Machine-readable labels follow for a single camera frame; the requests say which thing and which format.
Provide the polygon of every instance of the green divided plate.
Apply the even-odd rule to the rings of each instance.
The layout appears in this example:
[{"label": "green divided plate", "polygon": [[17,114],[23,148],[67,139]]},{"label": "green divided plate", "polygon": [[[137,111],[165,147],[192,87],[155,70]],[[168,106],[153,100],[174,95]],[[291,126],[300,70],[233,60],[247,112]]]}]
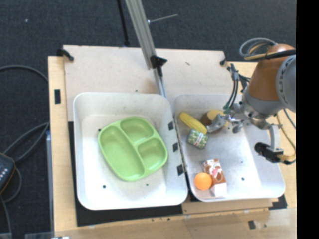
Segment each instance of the green divided plate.
[{"label": "green divided plate", "polygon": [[109,166],[125,181],[142,179],[167,161],[162,138],[141,117],[129,117],[106,126],[100,131],[98,142]]}]

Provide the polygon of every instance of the black device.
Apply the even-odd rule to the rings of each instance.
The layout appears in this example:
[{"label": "black device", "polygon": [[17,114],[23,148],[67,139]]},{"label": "black device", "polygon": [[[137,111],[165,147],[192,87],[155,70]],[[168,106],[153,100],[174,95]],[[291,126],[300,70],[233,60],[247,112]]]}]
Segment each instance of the black device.
[{"label": "black device", "polygon": [[15,162],[12,158],[0,153],[0,195],[8,185],[15,171]]}]

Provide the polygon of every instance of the white bin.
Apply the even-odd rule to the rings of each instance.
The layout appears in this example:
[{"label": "white bin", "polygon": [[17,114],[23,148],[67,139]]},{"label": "white bin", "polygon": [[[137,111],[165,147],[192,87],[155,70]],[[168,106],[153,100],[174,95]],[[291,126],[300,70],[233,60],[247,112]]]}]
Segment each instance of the white bin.
[{"label": "white bin", "polygon": [[[98,146],[99,129],[140,116],[154,126],[167,150],[166,164],[134,182],[119,179]],[[129,209],[181,204],[187,197],[182,157],[169,101],[157,94],[81,93],[74,99],[74,139],[77,195],[90,210]]]},{"label": "white bin", "polygon": [[[279,165],[259,156],[254,150],[258,142],[270,145],[268,132],[248,124],[234,134],[231,123],[217,134],[207,134],[209,139],[203,150],[187,143],[190,132],[178,117],[181,112],[200,120],[209,110],[223,110],[229,95],[181,95],[174,100],[181,151],[186,164],[190,189],[203,202],[241,199],[277,198],[285,191]],[[210,190],[198,190],[195,175],[202,172],[202,164],[208,159],[219,159],[227,181],[227,195],[215,197]]]}]

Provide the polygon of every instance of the black clip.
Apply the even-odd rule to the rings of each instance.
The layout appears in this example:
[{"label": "black clip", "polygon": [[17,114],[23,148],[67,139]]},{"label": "black clip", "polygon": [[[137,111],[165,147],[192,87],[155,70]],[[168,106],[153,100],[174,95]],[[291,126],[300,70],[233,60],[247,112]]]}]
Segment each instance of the black clip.
[{"label": "black clip", "polygon": [[156,57],[155,55],[151,57],[151,63],[153,68],[158,70],[158,75],[163,76],[161,67],[167,62],[167,59]]},{"label": "black clip", "polygon": [[56,51],[56,55],[57,55],[58,57],[63,57],[63,55],[65,55],[70,61],[73,61],[73,60],[74,60],[74,57],[72,57],[72,56],[70,55],[70,53],[67,52],[65,49],[58,49],[58,50]]},{"label": "black clip", "polygon": [[226,62],[226,58],[224,58],[222,61],[220,61],[219,64],[220,64],[221,66],[223,66],[223,65],[225,64],[225,62]]}]

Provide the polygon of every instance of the toy orange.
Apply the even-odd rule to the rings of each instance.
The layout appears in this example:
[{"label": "toy orange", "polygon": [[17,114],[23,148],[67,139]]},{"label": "toy orange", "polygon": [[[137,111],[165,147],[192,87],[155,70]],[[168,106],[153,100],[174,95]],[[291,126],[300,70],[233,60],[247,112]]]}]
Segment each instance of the toy orange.
[{"label": "toy orange", "polygon": [[194,184],[199,190],[207,190],[211,187],[212,178],[208,173],[200,172],[196,174]]}]

